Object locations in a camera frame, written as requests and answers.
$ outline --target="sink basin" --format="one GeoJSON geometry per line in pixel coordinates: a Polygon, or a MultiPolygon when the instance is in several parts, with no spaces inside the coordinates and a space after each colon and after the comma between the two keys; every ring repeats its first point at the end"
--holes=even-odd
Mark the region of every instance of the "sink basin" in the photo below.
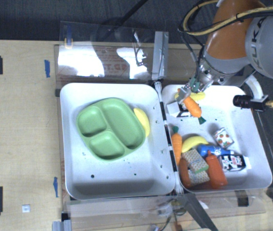
{"type": "Polygon", "coordinates": [[[152,87],[70,83],[62,88],[60,103],[70,196],[78,200],[156,196],[174,189],[160,103],[152,87]],[[147,114],[148,137],[131,115],[133,108],[147,114]]]}

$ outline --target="white square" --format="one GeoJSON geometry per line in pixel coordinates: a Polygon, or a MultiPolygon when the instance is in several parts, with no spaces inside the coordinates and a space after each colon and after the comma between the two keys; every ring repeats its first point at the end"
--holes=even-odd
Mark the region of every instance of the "white square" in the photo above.
{"type": "Polygon", "coordinates": [[[22,205],[22,212],[30,212],[30,205],[22,205]]]}

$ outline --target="blue tape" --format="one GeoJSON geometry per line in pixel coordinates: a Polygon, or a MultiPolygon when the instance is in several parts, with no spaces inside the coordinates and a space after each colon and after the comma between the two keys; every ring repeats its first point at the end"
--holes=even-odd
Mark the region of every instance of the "blue tape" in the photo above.
{"type": "Polygon", "coordinates": [[[50,61],[44,60],[44,68],[45,68],[46,78],[51,77],[51,76],[50,76],[50,72],[51,72],[50,61]]]}

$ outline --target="black floor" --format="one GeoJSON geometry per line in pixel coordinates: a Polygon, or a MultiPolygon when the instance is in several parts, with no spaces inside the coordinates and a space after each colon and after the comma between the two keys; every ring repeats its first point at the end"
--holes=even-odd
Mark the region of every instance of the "black floor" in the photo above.
{"type": "MultiPolygon", "coordinates": [[[[60,21],[101,24],[108,19],[122,17],[138,1],[0,0],[0,39],[59,40],[60,21]]],[[[165,30],[170,34],[170,43],[182,43],[177,32],[178,24],[198,1],[149,0],[124,25],[165,30]]],[[[273,0],[260,1],[266,6],[273,3],[273,0]]],[[[213,9],[204,9],[195,22],[199,27],[207,26],[213,16],[213,9]]],[[[256,76],[264,93],[273,99],[273,80],[256,76]]],[[[273,110],[255,114],[255,119],[273,173],[273,110]]],[[[273,183],[268,195],[273,198],[273,183]]]]}

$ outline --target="soda can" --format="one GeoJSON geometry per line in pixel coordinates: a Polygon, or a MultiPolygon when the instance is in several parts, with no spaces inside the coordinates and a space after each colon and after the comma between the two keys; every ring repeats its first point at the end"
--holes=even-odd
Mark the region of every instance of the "soda can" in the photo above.
{"type": "Polygon", "coordinates": [[[233,139],[229,136],[225,128],[220,128],[212,136],[222,148],[226,148],[234,143],[233,139]]]}

